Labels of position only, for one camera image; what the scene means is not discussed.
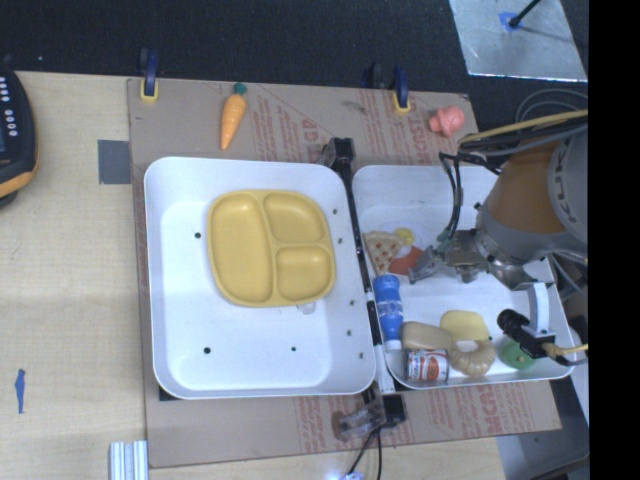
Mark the brown cardboard board red print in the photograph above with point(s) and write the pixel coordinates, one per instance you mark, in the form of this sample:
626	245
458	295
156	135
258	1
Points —
200	438

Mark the pink toy figure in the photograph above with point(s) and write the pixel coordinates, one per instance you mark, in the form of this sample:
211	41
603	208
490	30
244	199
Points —
446	119

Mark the white plastic tray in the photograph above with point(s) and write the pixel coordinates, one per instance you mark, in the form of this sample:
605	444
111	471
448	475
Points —
250	348
450	298

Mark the orange and white toy food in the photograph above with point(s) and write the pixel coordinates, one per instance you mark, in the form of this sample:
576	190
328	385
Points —
402	263

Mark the yellow toy cheese block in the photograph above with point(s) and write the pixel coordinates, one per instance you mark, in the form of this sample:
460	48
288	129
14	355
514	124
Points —
465	324

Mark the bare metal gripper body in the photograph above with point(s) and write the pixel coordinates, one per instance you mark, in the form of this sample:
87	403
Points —
470	258

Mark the small clear plastic piece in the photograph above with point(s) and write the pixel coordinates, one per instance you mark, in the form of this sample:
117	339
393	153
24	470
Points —
307	309

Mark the white fried egg toy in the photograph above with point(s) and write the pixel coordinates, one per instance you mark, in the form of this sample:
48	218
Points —
404	235

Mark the thin black and white rod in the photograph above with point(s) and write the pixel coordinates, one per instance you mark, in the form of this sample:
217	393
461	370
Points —
356	228

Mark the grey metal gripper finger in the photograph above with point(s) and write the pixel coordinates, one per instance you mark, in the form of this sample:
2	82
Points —
430	255
419	273

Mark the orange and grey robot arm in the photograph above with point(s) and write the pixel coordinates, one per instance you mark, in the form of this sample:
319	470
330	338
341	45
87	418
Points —
530	193

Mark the beige toy doughnut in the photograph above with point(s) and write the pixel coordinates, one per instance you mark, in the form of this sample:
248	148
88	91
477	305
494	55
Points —
475	360

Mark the blue and clear bottle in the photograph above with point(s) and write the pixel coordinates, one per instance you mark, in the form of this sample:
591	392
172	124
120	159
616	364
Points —
389	308

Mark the red and white can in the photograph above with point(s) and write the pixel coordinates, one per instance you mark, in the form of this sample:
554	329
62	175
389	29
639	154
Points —
427	365

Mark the orange carrot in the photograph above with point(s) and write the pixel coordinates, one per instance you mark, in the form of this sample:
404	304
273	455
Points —
232	115

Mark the tan toy bread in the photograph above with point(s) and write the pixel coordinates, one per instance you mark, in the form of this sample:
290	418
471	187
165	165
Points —
425	335

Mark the green round toy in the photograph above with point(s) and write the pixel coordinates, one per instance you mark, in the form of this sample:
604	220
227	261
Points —
511	355

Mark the toy pizza slice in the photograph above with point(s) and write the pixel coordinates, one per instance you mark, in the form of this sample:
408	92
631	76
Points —
382	253

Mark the yellow divided plate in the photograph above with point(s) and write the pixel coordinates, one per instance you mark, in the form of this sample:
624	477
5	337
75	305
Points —
270	248

